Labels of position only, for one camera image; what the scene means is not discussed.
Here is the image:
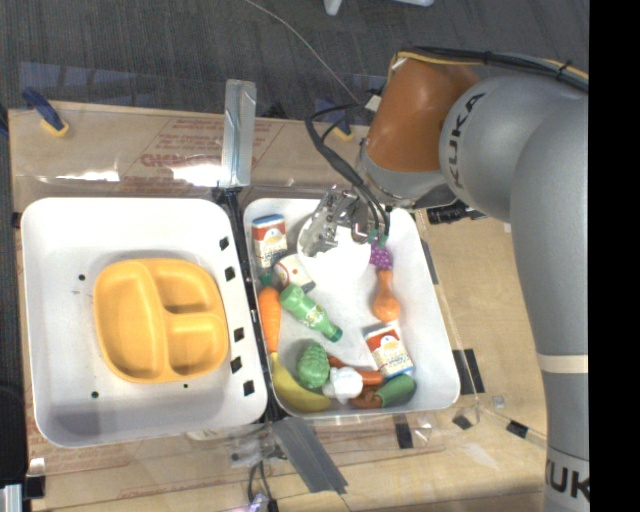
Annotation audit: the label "green artichoke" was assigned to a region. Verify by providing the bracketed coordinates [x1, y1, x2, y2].
[295, 341, 332, 391]

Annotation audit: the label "yellow banana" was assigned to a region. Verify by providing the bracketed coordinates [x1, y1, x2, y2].
[269, 351, 333, 414]

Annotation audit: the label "green plastic bottle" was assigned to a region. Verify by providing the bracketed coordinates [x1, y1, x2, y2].
[278, 283, 344, 344]

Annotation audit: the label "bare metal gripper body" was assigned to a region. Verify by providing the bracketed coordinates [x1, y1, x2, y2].
[298, 184, 362, 259]

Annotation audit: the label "purple grapes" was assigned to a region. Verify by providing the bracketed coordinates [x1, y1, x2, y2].
[368, 242, 394, 272]

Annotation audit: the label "green and brown cucumber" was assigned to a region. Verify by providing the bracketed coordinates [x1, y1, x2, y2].
[349, 373, 418, 411]

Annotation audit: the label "orange sausage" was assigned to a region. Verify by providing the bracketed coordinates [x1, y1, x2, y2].
[327, 354, 385, 387]

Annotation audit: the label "white garlic bulb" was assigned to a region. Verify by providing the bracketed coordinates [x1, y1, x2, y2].
[321, 366, 365, 405]

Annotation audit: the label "orange carrot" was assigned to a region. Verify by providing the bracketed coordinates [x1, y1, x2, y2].
[256, 272, 283, 354]

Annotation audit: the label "white plastic tray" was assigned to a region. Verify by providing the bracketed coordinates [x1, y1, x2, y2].
[19, 196, 269, 449]
[242, 196, 462, 420]

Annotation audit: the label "orange divided plate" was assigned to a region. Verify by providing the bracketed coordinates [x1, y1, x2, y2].
[92, 257, 231, 385]

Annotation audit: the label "orange chicken drumstick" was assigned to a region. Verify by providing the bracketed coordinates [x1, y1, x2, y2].
[370, 268, 402, 324]

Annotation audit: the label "brown cardboard board red print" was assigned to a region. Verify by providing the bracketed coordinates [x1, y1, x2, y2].
[7, 99, 551, 512]

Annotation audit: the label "small white and orange carton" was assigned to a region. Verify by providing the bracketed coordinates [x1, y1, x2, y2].
[272, 253, 317, 294]

